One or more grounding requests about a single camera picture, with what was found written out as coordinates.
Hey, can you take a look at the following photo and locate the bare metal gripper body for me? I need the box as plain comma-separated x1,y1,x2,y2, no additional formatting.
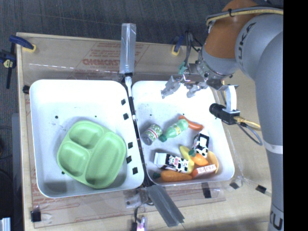
182,61,229,88

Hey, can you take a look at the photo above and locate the white plastic tray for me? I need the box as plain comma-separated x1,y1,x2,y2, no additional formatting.
131,80,236,187
28,79,145,199

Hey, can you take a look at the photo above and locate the orange sausage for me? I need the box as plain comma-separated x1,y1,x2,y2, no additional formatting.
178,115,205,131

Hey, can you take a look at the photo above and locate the green plastic bottle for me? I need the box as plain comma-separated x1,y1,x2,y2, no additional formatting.
158,118,189,143

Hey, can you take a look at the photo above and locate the green can red white label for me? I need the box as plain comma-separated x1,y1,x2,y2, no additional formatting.
141,124,163,146

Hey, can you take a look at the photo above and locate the cow print milk carton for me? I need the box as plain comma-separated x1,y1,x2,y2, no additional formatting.
154,152,190,174
192,133,210,159

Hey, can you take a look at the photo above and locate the yellow banana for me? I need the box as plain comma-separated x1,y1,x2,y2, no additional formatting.
179,145,195,174

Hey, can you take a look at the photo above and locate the small orange carrot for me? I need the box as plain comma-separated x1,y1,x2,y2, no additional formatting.
188,149,209,167

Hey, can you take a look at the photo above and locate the yellow orange curved piece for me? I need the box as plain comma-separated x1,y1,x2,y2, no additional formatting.
206,150,220,175

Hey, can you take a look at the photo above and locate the red and white packet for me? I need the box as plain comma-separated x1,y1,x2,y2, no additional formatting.
192,164,218,178

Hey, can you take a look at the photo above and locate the long orange carrot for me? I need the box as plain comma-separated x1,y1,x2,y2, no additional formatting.
153,169,193,183

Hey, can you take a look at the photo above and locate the green divided plate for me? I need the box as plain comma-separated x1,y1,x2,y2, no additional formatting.
56,120,128,190

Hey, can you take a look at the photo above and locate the brown cardboard board red print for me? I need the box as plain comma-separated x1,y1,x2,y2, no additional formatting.
20,37,228,229

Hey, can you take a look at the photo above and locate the black cylinder on white bracket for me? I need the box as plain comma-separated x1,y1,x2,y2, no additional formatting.
208,84,241,126

